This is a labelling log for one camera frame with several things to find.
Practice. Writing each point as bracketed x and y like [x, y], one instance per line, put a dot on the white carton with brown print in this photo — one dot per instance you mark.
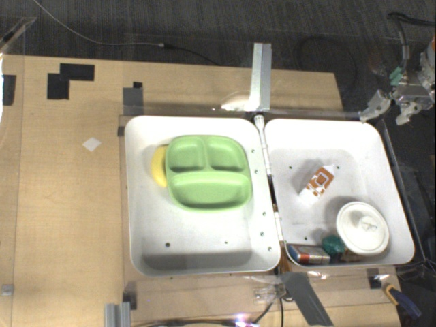
[316, 184]

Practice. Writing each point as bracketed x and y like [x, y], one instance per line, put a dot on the white cup with lid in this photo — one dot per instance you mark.
[362, 227]

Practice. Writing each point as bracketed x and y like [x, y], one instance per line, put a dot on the green-capped brown bottle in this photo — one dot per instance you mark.
[334, 245]

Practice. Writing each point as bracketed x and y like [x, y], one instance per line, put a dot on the yellow banana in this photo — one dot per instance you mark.
[158, 169]

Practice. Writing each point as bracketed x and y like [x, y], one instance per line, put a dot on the green divided plate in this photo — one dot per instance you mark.
[207, 182]

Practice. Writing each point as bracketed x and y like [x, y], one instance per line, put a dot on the pale wood board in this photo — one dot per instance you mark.
[68, 189]

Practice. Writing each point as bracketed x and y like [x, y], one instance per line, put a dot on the thin black and white rod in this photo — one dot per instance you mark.
[265, 148]

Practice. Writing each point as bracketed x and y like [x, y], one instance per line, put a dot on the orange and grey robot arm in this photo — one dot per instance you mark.
[433, 43]

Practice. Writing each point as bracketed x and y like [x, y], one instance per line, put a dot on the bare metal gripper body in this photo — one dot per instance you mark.
[425, 86]

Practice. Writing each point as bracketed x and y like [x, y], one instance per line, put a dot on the white plastic tray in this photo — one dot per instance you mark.
[368, 162]
[204, 240]

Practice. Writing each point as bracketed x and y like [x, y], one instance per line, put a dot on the red white and blue packet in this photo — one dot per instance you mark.
[310, 254]

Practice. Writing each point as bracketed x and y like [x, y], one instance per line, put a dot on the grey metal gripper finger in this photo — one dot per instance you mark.
[410, 110]
[378, 102]

